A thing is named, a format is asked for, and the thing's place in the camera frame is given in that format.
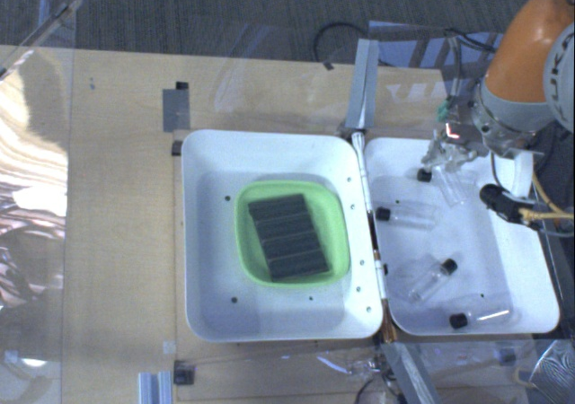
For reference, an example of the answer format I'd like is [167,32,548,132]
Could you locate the clear bottle with black cap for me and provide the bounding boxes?
[375,200,439,230]
[406,257,459,304]
[448,299,516,330]
[416,167,469,208]

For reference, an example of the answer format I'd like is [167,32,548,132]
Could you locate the white plastic tray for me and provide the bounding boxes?
[181,128,385,343]
[362,136,562,337]

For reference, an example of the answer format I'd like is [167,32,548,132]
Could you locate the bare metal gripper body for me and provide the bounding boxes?
[442,110,536,157]

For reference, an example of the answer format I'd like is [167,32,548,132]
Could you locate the black ribbed rectangular block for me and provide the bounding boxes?
[247,193,331,283]

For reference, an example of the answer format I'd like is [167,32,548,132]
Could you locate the green square bowl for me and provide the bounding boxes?
[233,180,352,288]

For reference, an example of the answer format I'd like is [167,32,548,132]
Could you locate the black cylinder on white bracket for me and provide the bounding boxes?
[478,151,536,224]

